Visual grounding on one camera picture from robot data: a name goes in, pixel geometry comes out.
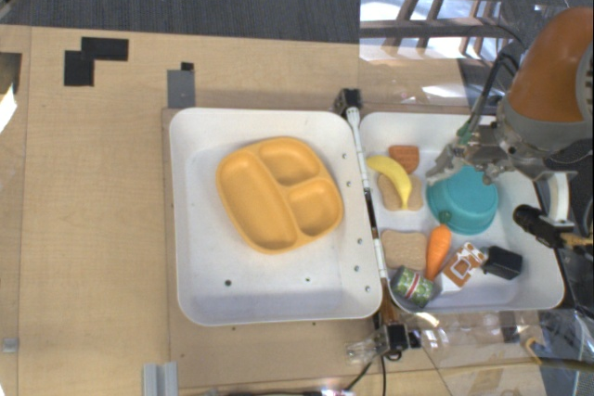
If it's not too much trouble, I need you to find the pale wood board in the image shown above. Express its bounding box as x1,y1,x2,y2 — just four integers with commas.
161,105,573,391

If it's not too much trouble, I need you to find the yellow banana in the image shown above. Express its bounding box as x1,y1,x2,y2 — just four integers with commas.
366,154,414,211

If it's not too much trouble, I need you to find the orange divided plate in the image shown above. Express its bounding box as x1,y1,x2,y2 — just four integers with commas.
214,135,345,256

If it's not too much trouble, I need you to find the brown biscuit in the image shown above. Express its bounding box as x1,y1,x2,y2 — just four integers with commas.
387,144,421,177

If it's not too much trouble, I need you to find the orange carrot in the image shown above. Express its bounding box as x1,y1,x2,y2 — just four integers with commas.
424,210,453,282

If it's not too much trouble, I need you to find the white plastic tray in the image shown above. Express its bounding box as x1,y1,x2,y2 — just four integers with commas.
358,110,567,314
168,107,384,328

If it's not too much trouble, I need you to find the clear plastic bottle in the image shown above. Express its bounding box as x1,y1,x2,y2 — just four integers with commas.
344,326,449,364

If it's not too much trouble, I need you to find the white and orange carton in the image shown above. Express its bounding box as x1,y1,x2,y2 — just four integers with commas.
439,241,488,294

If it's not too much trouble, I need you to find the black block with thin wires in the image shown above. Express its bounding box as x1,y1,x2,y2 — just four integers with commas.
386,323,410,361
338,88,364,113

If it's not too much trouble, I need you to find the teal bowl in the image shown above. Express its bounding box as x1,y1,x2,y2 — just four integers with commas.
425,164,500,236

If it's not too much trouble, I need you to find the black cylinder on white bracket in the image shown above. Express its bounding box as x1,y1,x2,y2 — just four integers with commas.
511,171,577,248

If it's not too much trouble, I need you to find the thin black and white rod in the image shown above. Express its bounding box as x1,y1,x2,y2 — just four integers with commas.
344,106,390,280

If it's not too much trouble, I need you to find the tan bread slice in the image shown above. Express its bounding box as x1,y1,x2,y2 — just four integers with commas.
380,228,429,272
376,172,424,212

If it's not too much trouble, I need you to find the black plastic block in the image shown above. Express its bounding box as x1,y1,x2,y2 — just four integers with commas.
482,245,524,281

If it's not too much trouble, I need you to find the green and white can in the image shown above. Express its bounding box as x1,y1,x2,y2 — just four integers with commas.
390,264,442,309

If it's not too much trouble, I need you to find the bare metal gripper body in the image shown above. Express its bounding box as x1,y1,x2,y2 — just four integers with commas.
452,123,517,176

